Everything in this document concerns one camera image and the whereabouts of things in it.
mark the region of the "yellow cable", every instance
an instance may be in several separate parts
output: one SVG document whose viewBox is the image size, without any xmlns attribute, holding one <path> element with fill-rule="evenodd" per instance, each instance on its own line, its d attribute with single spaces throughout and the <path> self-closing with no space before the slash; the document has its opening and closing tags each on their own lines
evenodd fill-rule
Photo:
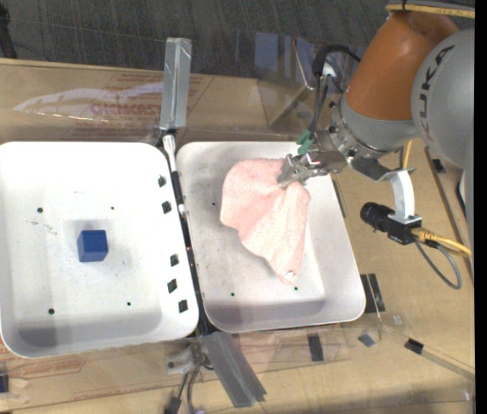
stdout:
<svg viewBox="0 0 487 414">
<path fill-rule="evenodd" d="M 446 238 L 444 236 L 436 235 L 432 231 L 424 229 L 423 227 L 416 227 L 410 231 L 411 234 L 414 235 L 419 242 L 425 242 L 425 241 L 438 242 L 440 245 L 443 245 L 446 248 L 450 246 L 449 249 L 454 254 L 458 254 L 459 256 L 463 256 L 463 257 L 471 256 L 471 250 L 467 248 L 465 245 L 460 244 L 459 242 L 453 241 L 452 239 Z"/>
<path fill-rule="evenodd" d="M 457 16 L 465 18 L 475 18 L 475 9 L 456 9 L 456 8 L 441 8 L 439 6 L 427 6 L 416 3 L 389 3 L 385 7 L 387 12 L 396 12 L 398 10 L 427 12 L 429 14 L 442 14 L 445 16 Z"/>
<path fill-rule="evenodd" d="M 409 152 L 412 148 L 412 141 L 408 141 L 404 145 L 403 156 L 402 156 L 402 169 L 408 168 Z"/>
</svg>

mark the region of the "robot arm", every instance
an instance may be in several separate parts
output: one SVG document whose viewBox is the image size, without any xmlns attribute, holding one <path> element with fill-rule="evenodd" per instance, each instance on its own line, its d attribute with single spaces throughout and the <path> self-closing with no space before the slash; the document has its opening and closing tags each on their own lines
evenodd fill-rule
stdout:
<svg viewBox="0 0 487 414">
<path fill-rule="evenodd" d="M 473 48 L 474 29 L 459 30 L 447 16 L 391 14 L 334 110 L 333 127 L 317 131 L 310 150 L 287 155 L 279 185 L 350 166 L 373 181 L 389 180 L 396 202 L 390 218 L 397 229 L 416 227 L 411 170 L 391 170 L 379 159 L 421 137 L 464 169 L 472 247 Z"/>
</svg>

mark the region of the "pink towel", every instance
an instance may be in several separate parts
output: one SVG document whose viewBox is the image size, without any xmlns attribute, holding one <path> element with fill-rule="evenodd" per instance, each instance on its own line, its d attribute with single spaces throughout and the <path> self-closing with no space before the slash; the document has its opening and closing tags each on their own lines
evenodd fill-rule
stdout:
<svg viewBox="0 0 487 414">
<path fill-rule="evenodd" d="M 298 182 L 278 187 L 283 160 L 243 160 L 222 187 L 220 220 L 237 229 L 243 247 L 293 285 L 303 264 L 309 192 Z"/>
</svg>

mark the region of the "black floor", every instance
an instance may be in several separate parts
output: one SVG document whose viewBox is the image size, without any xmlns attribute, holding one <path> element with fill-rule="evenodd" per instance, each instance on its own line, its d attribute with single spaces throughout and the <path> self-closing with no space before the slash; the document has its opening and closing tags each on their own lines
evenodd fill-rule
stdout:
<svg viewBox="0 0 487 414">
<path fill-rule="evenodd" d="M 252 77 L 255 33 L 363 47 L 383 24 L 387 1 L 2 0 L 2 4 L 9 10 L 9 31 L 21 59 L 162 70 L 166 37 L 186 37 L 192 40 L 193 72 Z M 465 19 L 458 23 L 474 26 Z"/>
</svg>

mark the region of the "white tray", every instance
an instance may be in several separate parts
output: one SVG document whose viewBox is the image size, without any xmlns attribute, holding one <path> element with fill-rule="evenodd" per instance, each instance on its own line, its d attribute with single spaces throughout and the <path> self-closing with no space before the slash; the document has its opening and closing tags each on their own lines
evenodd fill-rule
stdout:
<svg viewBox="0 0 487 414">
<path fill-rule="evenodd" d="M 78 261 L 84 229 L 106 230 L 105 260 Z M 157 148 L 0 146 L 0 325 L 11 351 L 36 357 L 178 339 L 197 319 L 168 165 Z"/>
<path fill-rule="evenodd" d="M 330 177 L 309 179 L 311 201 L 303 269 L 287 286 L 222 225 L 222 184 L 239 160 L 283 158 L 293 142 L 193 142 L 177 162 L 203 304 L 209 320 L 231 333 L 340 323 L 365 308 L 347 229 Z"/>
</svg>

